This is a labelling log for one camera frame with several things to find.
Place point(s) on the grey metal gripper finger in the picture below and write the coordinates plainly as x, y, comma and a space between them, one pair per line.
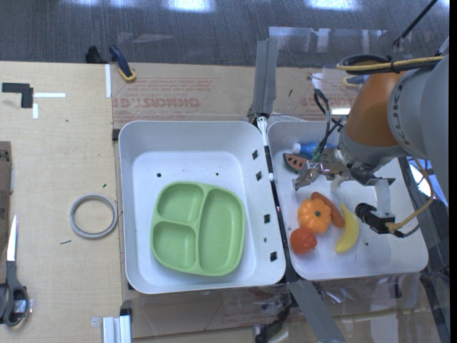
303, 181
336, 183

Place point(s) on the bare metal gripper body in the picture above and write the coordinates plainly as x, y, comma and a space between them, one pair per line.
333, 163

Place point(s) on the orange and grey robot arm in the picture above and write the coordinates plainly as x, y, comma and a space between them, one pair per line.
410, 105

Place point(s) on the red and green watermelon slice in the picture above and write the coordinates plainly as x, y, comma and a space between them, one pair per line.
295, 163

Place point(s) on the orange carrot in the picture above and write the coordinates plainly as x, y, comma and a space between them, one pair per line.
336, 214

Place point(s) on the blue and white bottle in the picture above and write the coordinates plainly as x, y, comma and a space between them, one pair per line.
305, 149

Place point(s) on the orange pumpkin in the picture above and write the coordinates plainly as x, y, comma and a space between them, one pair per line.
314, 216

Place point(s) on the yellow banana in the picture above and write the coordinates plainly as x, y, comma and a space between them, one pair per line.
350, 231

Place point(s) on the red tomato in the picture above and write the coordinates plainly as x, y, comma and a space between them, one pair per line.
302, 241

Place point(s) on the white plastic tray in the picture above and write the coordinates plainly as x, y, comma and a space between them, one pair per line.
371, 263
200, 141

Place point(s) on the green divided plate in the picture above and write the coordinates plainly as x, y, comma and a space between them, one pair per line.
221, 227

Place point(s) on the brown cardboard board red print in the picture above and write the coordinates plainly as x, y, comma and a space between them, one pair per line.
178, 95

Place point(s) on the small metal screw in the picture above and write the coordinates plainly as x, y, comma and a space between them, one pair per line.
65, 242

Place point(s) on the brown cardboard piece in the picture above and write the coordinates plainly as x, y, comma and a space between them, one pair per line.
4, 191

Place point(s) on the black cylinder on white bracket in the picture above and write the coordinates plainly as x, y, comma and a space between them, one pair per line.
375, 218

